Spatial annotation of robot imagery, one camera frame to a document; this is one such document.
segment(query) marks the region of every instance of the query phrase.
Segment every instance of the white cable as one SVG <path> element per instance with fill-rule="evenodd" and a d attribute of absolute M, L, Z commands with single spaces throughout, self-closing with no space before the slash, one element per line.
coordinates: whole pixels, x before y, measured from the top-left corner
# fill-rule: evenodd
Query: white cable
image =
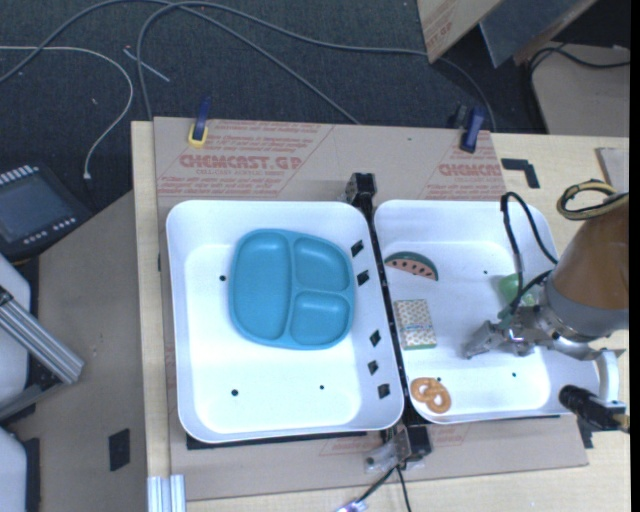
<path fill-rule="evenodd" d="M 37 48 L 38 48 L 37 46 L 0 46 L 0 50 L 31 50 L 33 51 Z M 103 60 L 106 60 L 109 64 L 114 65 L 120 71 L 120 73 L 122 73 L 122 75 L 127 80 L 127 83 L 129 84 L 129 99 L 127 100 L 127 104 L 125 105 L 120 115 L 116 118 L 116 120 L 113 123 L 111 123 L 109 127 L 102 133 L 102 135 L 100 135 L 100 137 L 98 137 L 98 139 L 93 143 L 84 160 L 84 174 L 82 175 L 82 177 L 84 180 L 90 181 L 91 173 L 89 172 L 89 161 L 91 160 L 91 157 L 93 156 L 93 153 L 98 147 L 98 145 L 111 132 L 111 130 L 113 130 L 116 127 L 116 125 L 120 121 L 122 121 L 124 116 L 127 115 L 127 112 L 129 112 L 129 109 L 131 108 L 131 103 L 133 102 L 133 82 L 131 81 L 131 78 L 129 77 L 127 72 L 124 70 L 124 68 L 120 64 L 118 64 L 115 60 L 110 59 L 106 55 L 102 55 L 101 53 L 94 52 L 93 50 L 88 50 L 87 48 L 77 48 L 74 46 L 47 46 L 45 48 L 42 48 L 42 50 L 72 51 L 72 52 L 80 52 L 80 53 L 87 53 L 89 55 L 94 55 L 95 57 L 99 57 Z"/>

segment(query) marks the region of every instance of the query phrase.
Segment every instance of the toy watermelon slice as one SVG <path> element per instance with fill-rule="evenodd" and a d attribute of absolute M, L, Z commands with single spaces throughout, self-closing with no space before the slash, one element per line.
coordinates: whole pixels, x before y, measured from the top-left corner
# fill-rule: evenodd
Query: toy watermelon slice
<path fill-rule="evenodd" d="M 384 264 L 391 268 L 404 270 L 415 276 L 426 277 L 434 281 L 438 280 L 438 270 L 434 263 L 426 256 L 416 252 L 396 252 L 385 258 Z"/>

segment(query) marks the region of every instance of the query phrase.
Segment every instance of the blue clamp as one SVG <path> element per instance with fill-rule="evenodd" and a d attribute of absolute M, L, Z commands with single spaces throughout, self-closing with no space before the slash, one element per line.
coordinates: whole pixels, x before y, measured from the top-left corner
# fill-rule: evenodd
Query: blue clamp
<path fill-rule="evenodd" d="M 196 122 L 191 125 L 191 129 L 189 130 L 189 144 L 194 148 L 201 148 L 207 140 L 207 135 L 209 133 L 209 129 L 207 128 L 207 118 L 209 117 L 211 102 L 211 96 L 205 96 L 202 98 Z"/>
<path fill-rule="evenodd" d="M 460 149 L 468 153 L 475 153 L 478 133 L 487 117 L 487 109 L 484 107 L 473 107 L 467 117 L 467 131 L 460 139 Z"/>

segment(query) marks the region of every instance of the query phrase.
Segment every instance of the blue plate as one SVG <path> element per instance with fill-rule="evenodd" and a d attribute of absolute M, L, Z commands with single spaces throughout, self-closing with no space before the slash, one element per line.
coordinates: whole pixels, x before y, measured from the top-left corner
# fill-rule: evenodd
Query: blue plate
<path fill-rule="evenodd" d="M 229 282 L 231 320 L 242 335 L 273 347 L 332 347 L 351 329 L 351 261 L 322 238 L 260 229 L 236 246 Z"/>

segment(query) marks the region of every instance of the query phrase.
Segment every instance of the white tray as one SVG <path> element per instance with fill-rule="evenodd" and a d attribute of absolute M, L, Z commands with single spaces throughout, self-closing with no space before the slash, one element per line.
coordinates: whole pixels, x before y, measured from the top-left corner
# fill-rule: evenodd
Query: white tray
<path fill-rule="evenodd" d="M 555 252 L 544 217 L 531 209 L 546 246 Z M 526 216 L 512 203 L 514 233 L 524 255 L 524 279 L 548 270 Z M 451 407 L 434 413 L 411 400 L 434 423 L 566 414 L 558 393 L 574 384 L 598 394 L 596 363 L 580 362 L 556 351 L 536 348 L 526 357 L 493 350 L 471 360 L 462 346 L 485 320 L 496 321 L 505 306 L 497 289 L 500 278 L 514 273 L 512 251 L 497 202 L 389 201 L 376 211 L 382 257 L 412 251 L 429 258 L 437 281 L 385 267 L 392 301 L 424 299 L 437 338 L 435 348 L 403 350 L 408 382 L 440 379 Z"/>
<path fill-rule="evenodd" d="M 189 434 L 218 443 L 382 430 L 397 422 L 403 391 L 360 212 L 338 202 L 194 200 L 175 206 L 166 226 L 178 412 Z M 229 276 L 238 240 L 256 229 L 327 239 L 352 259 L 354 276 L 368 271 L 369 280 L 355 286 L 353 324 L 344 340 L 293 350 L 260 345 L 236 331 L 229 280 L 220 276 Z M 360 240 L 364 249 L 351 257 Z"/>

